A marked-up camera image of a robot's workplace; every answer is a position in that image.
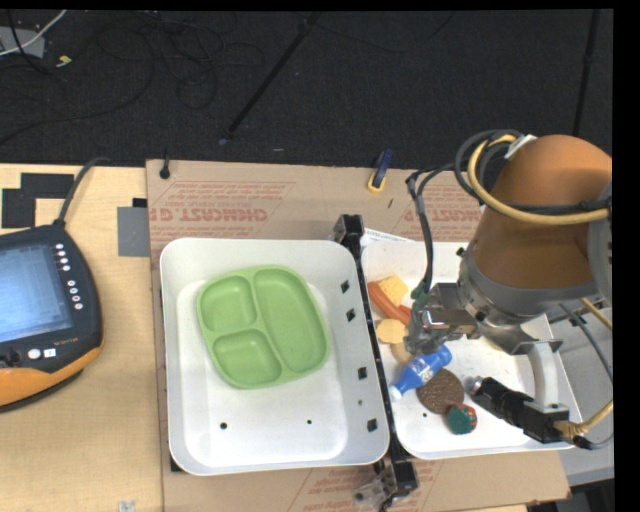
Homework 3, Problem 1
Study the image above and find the white plastic tray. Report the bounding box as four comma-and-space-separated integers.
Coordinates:
159, 237, 391, 477
359, 238, 584, 461

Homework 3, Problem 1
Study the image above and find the green and orange ball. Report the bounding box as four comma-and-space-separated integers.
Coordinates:
445, 402, 478, 436

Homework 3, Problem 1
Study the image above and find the yellow bread slice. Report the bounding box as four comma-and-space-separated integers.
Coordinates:
377, 274, 409, 308

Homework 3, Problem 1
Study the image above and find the orange sausage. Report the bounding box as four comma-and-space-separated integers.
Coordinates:
367, 280, 413, 326

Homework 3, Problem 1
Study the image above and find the pale yellow biscuit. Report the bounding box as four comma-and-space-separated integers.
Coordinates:
375, 318, 408, 346

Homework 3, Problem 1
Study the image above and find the black block with wires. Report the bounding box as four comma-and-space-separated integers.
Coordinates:
352, 458, 420, 507

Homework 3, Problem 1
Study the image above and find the black cylinder on white bracket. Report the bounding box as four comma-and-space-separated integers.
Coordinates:
464, 325, 574, 445

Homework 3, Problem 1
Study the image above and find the brown cardboard board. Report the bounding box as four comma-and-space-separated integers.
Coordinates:
144, 158, 572, 512

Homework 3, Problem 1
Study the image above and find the brown round cookie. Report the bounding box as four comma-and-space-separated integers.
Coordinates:
416, 368, 466, 416

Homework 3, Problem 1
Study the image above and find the green divided plate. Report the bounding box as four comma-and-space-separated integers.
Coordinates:
195, 264, 332, 390

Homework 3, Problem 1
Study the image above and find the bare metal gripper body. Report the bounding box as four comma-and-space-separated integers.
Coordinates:
415, 282, 501, 342

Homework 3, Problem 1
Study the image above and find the blue plastic bottle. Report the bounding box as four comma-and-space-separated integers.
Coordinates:
388, 344, 454, 403

